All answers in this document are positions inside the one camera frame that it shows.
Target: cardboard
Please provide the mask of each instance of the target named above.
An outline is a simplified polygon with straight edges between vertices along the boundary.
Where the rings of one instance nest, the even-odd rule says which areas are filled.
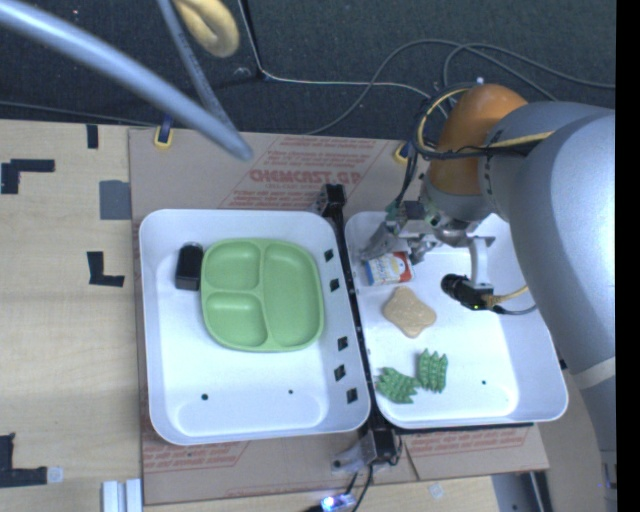
[[[233,159],[190,130],[176,130],[168,149],[154,146],[153,129],[129,132],[146,505],[341,490],[352,476],[336,473],[331,462],[357,441],[356,432],[181,447],[163,441],[149,421],[137,241],[146,215],[163,208],[313,211],[322,184],[341,183],[348,218],[360,211],[383,210],[402,185],[404,165],[393,159],[398,141],[243,135],[254,150],[249,162]],[[417,197],[419,185],[415,180],[407,197]],[[398,465],[379,470],[374,485],[548,467],[535,425],[421,433],[403,436],[403,443]],[[357,485],[366,476],[362,473]]]

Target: black fabric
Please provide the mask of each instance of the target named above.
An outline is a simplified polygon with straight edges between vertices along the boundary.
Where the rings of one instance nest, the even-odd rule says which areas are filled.
[[[196,98],[160,11],[152,0],[30,2],[97,35]],[[239,51],[219,59],[195,42],[216,96],[242,131],[306,133],[329,123],[362,92],[355,86],[265,81],[258,73],[236,0],[225,0],[242,32]],[[414,40],[482,43],[522,55],[572,77],[615,83],[617,6],[611,0],[246,0],[264,67],[299,80],[363,81],[395,49]],[[447,44],[413,46],[393,59],[380,81],[442,86],[454,50]],[[615,108],[615,91],[577,84],[502,52],[487,56],[563,101]],[[0,30],[0,101],[31,103],[160,124],[162,112],[92,71],[42,45]],[[450,64],[449,83],[482,77],[511,87],[528,101],[546,99],[522,79],[468,52]],[[422,98],[412,91],[374,87],[354,112],[326,135],[403,139]],[[106,122],[0,105],[5,119]]]

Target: green plate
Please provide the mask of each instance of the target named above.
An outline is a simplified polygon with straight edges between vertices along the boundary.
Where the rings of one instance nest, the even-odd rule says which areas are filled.
[[[212,245],[202,261],[200,290],[207,330],[229,348],[298,350],[324,327],[316,263],[289,242],[242,238]]]

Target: black hole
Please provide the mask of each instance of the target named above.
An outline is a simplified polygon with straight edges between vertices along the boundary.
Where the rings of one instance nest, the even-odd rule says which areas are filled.
[[[358,390],[356,388],[351,388],[347,391],[347,403],[355,402],[358,399]]]
[[[341,364],[335,370],[333,370],[333,375],[336,378],[336,382],[338,382],[346,374],[347,374],[347,371],[344,369],[344,365],[343,364]]]

